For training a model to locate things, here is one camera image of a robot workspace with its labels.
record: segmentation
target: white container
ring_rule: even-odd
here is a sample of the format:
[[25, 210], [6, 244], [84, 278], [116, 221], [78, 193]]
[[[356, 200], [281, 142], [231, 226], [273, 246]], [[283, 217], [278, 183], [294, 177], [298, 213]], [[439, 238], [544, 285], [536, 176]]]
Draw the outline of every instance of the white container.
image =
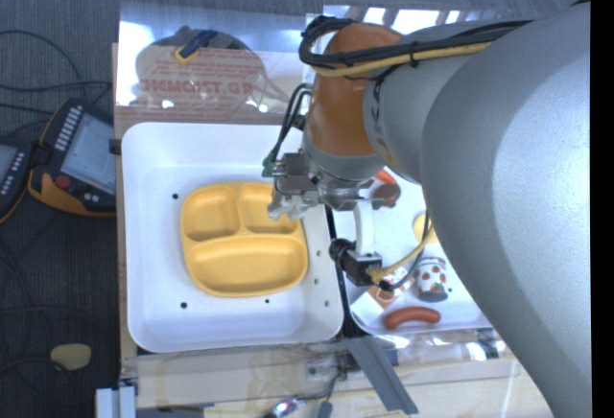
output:
[[[269, 181], [262, 161], [279, 127], [142, 123], [122, 139], [126, 217], [128, 326], [155, 353], [325, 341], [343, 309], [328, 255], [323, 207], [303, 220], [309, 250], [305, 277], [266, 296], [224, 298], [200, 290], [184, 263], [180, 211], [195, 189], [227, 181]], [[283, 151], [296, 151], [293, 130]]]

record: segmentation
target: handheld device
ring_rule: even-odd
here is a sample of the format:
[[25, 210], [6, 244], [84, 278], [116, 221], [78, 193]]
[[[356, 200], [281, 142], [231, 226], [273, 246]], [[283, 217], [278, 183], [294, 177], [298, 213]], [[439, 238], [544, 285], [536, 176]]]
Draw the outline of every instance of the handheld device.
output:
[[62, 104], [40, 137], [28, 190], [61, 211], [115, 215], [115, 155], [112, 117], [80, 99]]
[[13, 212], [26, 191], [32, 144], [0, 136], [0, 223]]

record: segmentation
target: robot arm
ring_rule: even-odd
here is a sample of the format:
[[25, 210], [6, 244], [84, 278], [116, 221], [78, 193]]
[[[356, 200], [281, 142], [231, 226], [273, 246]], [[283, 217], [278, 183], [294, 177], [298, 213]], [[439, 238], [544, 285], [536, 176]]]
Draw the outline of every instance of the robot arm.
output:
[[274, 161], [272, 217], [354, 209], [384, 166], [420, 184], [450, 263], [554, 415], [592, 416], [590, 2], [407, 36], [322, 17], [304, 38], [317, 77], [301, 150]]

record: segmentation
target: beige oval object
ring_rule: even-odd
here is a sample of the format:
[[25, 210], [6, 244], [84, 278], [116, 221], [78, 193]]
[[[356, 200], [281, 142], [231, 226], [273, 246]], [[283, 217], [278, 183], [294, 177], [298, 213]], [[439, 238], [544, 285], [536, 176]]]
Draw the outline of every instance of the beige oval object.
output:
[[[415, 238], [419, 241], [422, 239], [422, 233], [424, 232], [424, 219], [426, 214], [420, 214], [413, 221], [413, 234]], [[439, 239], [437, 238], [437, 233], [435, 229], [433, 230], [433, 234], [431, 234], [431, 239], [427, 242], [427, 244], [438, 243]]]
[[51, 360], [61, 363], [68, 370], [84, 368], [92, 357], [92, 349], [82, 343], [58, 345], [51, 351]]

